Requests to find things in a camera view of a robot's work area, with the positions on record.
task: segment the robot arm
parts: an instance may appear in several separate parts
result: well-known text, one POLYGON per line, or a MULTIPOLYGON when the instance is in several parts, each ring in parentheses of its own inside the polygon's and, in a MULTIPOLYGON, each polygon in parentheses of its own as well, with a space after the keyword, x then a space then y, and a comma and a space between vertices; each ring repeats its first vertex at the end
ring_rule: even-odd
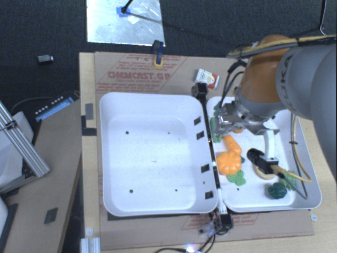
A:
MULTIPOLYGON (((259 45, 288 39, 272 35, 259 45)), ((235 101, 221 107, 215 135, 248 129, 262 135, 263 123, 280 110, 312 120, 336 179, 336 41, 259 53, 248 62, 235 101)))

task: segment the cardboard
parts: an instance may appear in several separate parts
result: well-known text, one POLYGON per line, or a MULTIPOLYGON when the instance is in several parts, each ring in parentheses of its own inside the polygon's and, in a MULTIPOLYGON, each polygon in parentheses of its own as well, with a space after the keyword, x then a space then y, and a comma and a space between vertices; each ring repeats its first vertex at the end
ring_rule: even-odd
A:
MULTIPOLYGON (((163 66, 153 65, 154 55, 95 53, 96 128, 101 249, 125 249, 202 243, 199 230, 210 222, 208 215, 117 218, 108 215, 102 201, 102 163, 99 101, 108 92, 189 94, 197 70, 220 76, 219 88, 207 98, 221 95, 227 69, 234 60, 209 57, 163 56, 163 66)), ((313 235, 307 210, 233 215, 234 228, 217 241, 313 235)))

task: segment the silver sheet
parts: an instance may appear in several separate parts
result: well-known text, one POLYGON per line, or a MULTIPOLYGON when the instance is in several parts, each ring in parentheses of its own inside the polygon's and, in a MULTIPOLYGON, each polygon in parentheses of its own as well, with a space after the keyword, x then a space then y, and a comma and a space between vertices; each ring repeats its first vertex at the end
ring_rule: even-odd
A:
POLYGON ((119 15, 118 7, 128 0, 87 0, 87 40, 151 46, 164 42, 159 0, 133 0, 129 14, 119 15))

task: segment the empty white tray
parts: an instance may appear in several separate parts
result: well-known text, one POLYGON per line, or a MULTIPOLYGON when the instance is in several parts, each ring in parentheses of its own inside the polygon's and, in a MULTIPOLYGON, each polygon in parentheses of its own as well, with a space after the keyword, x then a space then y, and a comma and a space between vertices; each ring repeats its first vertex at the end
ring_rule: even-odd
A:
POLYGON ((109 93, 100 101, 103 201, 116 216, 207 213, 217 205, 200 102, 109 93))
MULTIPOLYGON (((214 97, 207 102, 207 112, 210 118, 213 116, 214 106, 219 100, 220 97, 214 97)), ((229 103, 232 100, 234 100, 234 98, 226 98, 224 102, 229 103)), ((264 125, 270 129, 280 129, 280 132, 275 135, 275 156, 279 160, 279 166, 297 173, 291 145, 289 144, 290 111, 280 111, 276 114, 275 119, 269 119, 264 125)), ((235 212, 259 212, 312 209, 320 205, 322 199, 321 191, 299 123, 296 128, 298 152, 305 170, 312 178, 311 183, 304 183, 308 193, 307 200, 303 199, 298 193, 292 190, 288 190, 283 199, 276 200, 268 197, 268 187, 275 182, 279 182, 280 178, 275 177, 272 180, 261 179, 253 170, 253 164, 246 156, 250 148, 256 148, 265 152, 263 136, 253 135, 247 129, 240 134, 232 133, 231 135, 242 148, 241 156, 245 158, 245 163, 242 164, 242 170, 244 172, 246 184, 238 187, 235 183, 230 183, 226 176, 220 175, 223 201, 228 208, 235 212)), ((214 143, 213 147, 216 156, 221 152, 226 151, 223 140, 220 143, 214 143)), ((296 181, 296 186, 301 192, 304 192, 299 180, 296 181)))

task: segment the black carpet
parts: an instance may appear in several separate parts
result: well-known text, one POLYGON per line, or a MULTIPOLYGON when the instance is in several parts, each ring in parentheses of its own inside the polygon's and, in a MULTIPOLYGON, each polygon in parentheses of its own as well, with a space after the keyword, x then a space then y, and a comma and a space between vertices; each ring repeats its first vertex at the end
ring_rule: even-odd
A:
MULTIPOLYGON (((239 44, 280 33, 309 32, 322 0, 160 0, 166 54, 224 56, 239 44)), ((336 33, 336 0, 328 0, 325 32, 336 33)), ((310 34, 319 35, 319 30, 310 34)), ((78 53, 147 53, 149 47, 86 41, 86 0, 0 0, 0 100, 10 109, 36 96, 78 90, 78 53), (38 66, 37 56, 53 55, 38 66)), ((30 110, 30 105, 17 110, 30 110)))

